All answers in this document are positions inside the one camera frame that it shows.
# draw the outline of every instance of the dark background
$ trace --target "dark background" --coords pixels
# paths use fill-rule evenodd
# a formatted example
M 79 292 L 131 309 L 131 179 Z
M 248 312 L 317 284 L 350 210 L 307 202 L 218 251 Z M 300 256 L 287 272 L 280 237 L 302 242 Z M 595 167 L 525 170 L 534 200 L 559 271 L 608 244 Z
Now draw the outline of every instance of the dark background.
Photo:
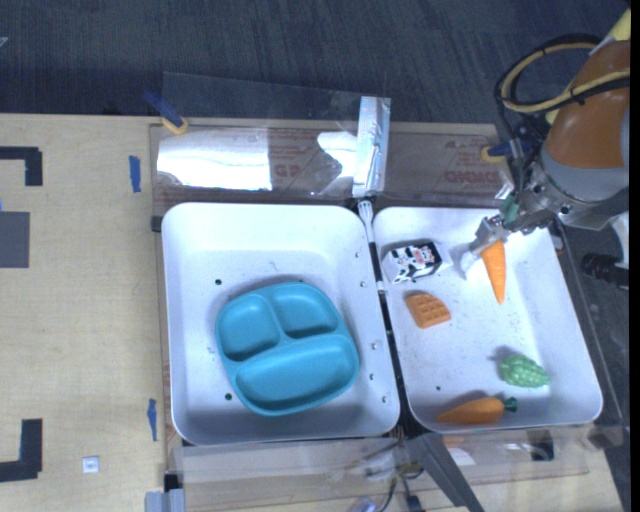
M 186 73 L 386 96 L 392 121 L 492 123 L 505 138 L 493 100 L 500 75 L 551 38 L 604 37 L 629 6 L 622 0 L 2 0 L 0 38 L 9 39 L 0 47 L 0 112 L 147 115 L 143 90 L 161 91 L 164 73 Z M 521 80 L 524 96 L 559 93 L 582 59 L 553 56 L 532 66 Z M 629 292 L 572 268 L 587 252 L 620 257 L 619 241 L 605 228 L 569 229 L 566 242 L 561 263 L 605 387 L 598 421 L 628 426 Z M 624 442 L 606 454 L 630 510 L 629 429 L 622 433 Z

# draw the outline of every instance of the blue plate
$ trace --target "blue plate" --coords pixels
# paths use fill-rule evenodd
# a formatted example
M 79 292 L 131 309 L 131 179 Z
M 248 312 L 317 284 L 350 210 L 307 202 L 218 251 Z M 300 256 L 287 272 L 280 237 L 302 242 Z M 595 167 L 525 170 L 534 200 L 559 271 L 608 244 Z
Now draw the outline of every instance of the blue plate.
M 321 405 L 355 381 L 355 342 L 329 298 L 306 283 L 282 283 L 228 302 L 216 340 L 238 398 L 264 416 Z

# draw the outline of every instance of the table surface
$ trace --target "table surface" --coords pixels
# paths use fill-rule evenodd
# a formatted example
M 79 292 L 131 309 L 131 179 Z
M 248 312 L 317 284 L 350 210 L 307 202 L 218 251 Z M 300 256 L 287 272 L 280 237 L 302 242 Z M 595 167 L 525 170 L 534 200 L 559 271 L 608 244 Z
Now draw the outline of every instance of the table surface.
M 31 223 L 29 268 L 0 269 L 0 461 L 18 459 L 23 419 L 41 418 L 44 431 L 42 472 L 0 483 L 1 510 L 141 510 L 145 493 L 162 489 L 157 235 L 150 229 L 149 128 L 157 123 L 0 115 L 0 145 L 38 147 L 44 177 L 42 187 L 26 187 L 24 162 L 0 160 L 2 209 L 30 212 Z M 130 156 L 140 159 L 138 193 Z M 150 399 L 157 404 L 158 441 L 147 417 Z M 604 453 L 584 455 L 583 475 L 474 491 L 493 511 L 622 510 Z M 99 472 L 83 473 L 89 456 L 100 458 Z M 426 508 L 453 510 L 439 490 L 419 496 Z M 349 510 L 353 503 L 337 500 L 330 508 Z M 405 509 L 396 496 L 387 510 Z M 327 504 L 259 510 L 327 510 Z

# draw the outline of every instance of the carrot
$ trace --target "carrot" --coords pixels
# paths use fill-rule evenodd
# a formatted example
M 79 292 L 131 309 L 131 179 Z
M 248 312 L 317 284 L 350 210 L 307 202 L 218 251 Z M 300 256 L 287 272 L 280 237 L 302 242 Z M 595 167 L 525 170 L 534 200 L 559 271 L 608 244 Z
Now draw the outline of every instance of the carrot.
M 487 396 L 454 407 L 436 420 L 447 423 L 491 423 L 502 418 L 505 409 L 515 412 L 517 408 L 518 401 L 513 397 L 503 402 L 499 398 Z
M 493 293 L 498 300 L 498 304 L 502 304 L 504 302 L 507 284 L 507 263 L 504 252 L 504 242 L 502 239 L 498 240 L 482 251 L 481 254 L 482 261 L 484 261 L 484 266 L 489 275 Z

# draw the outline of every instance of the white tray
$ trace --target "white tray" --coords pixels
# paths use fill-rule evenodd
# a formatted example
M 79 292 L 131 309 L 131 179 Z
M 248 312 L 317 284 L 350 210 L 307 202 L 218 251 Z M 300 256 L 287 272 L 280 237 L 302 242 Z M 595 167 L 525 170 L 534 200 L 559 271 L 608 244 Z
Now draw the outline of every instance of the white tray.
M 469 243 L 484 216 L 497 211 L 449 208 L 387 208 L 374 219 L 380 257 L 408 241 L 432 239 L 454 248 Z M 473 430 L 584 424 L 602 409 L 602 393 L 547 230 L 513 234 L 505 244 L 507 291 L 497 303 L 486 270 L 477 261 L 463 280 L 453 267 L 434 275 L 391 284 L 385 281 L 389 314 L 413 416 L 434 431 L 436 416 L 465 400 L 514 396 L 516 413 Z M 406 295 L 424 291 L 441 299 L 451 321 L 419 329 Z M 541 364 L 548 386 L 510 386 L 499 362 L 520 353 Z
M 184 439 L 214 445 L 366 437 L 395 426 L 395 374 L 356 215 L 336 206 L 183 203 L 165 215 L 162 242 L 172 416 Z M 360 371 L 330 402 L 265 417 L 233 396 L 214 323 L 234 297 L 297 280 L 320 288 L 337 307 L 356 342 Z

